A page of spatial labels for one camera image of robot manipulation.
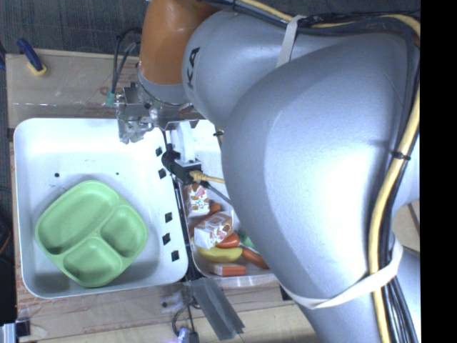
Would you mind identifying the white plastic tray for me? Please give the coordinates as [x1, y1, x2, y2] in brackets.
[170, 119, 283, 287]
[13, 116, 190, 299]

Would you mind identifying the black cylinder on white bracket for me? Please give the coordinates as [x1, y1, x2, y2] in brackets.
[160, 120, 204, 186]

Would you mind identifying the tall white printed carton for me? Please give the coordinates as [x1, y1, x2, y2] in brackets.
[185, 183, 211, 218]

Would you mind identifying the green toy vegetable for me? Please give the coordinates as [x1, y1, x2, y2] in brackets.
[238, 229, 256, 249]

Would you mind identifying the red sausage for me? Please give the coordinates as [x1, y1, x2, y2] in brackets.
[215, 232, 241, 249]

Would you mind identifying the thin black and white rod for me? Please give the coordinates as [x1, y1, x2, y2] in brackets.
[173, 177, 196, 282]

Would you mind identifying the yellow banana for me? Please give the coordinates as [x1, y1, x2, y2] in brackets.
[195, 244, 244, 264]

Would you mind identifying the green divided plate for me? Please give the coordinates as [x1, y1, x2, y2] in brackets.
[34, 179, 149, 289]

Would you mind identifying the orange carrot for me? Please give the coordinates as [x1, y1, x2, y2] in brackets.
[241, 247, 270, 270]

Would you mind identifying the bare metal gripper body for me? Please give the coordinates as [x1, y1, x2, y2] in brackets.
[116, 83, 201, 127]

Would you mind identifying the white and orange carton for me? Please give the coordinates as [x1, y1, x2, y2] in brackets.
[193, 212, 234, 250]

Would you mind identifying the orange and white packet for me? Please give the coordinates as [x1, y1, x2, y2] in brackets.
[207, 262, 248, 277]

